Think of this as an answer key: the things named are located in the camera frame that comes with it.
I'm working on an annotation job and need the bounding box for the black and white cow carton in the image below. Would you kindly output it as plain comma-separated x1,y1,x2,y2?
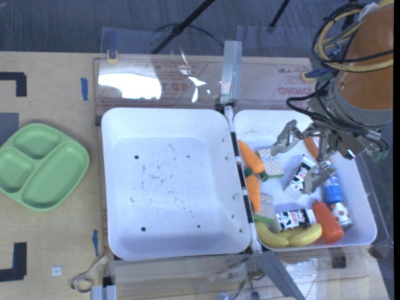
274,208,318,232
282,155,317,200

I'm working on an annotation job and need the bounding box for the white packet orange print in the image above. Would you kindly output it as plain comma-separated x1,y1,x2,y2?
256,147,286,179
259,192,276,220

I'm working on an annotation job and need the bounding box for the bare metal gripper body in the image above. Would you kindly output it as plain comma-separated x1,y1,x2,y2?
308,97,383,161

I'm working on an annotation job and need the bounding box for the green toy vegetable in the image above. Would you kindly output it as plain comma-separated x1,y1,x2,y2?
253,214,276,226

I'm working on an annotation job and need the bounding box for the brown cardboard board red print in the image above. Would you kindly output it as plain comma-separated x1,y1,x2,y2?
93,56,381,291

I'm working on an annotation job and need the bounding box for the beige strap loop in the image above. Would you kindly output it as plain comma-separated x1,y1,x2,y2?
71,254,111,294

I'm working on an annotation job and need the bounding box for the orange carrot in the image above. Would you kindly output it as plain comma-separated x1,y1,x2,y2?
244,167,262,213
304,136,320,159
237,139,270,183

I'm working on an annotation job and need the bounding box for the yellow banana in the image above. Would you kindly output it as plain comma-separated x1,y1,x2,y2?
254,220,290,249
276,222,323,248

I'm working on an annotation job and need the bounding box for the orange squeeze bottle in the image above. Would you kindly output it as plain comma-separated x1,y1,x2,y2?
312,199,345,244

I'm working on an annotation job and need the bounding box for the green divided plate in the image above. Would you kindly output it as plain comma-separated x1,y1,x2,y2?
0,122,91,213

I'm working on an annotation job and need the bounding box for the thin black and white rod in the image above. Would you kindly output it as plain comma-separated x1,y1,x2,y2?
222,104,263,255

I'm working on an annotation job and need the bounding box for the blue bottle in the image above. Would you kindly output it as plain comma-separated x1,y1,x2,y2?
321,160,344,206

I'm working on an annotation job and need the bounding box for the white plastic tray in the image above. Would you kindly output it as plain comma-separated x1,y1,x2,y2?
100,106,253,261
232,109,378,253

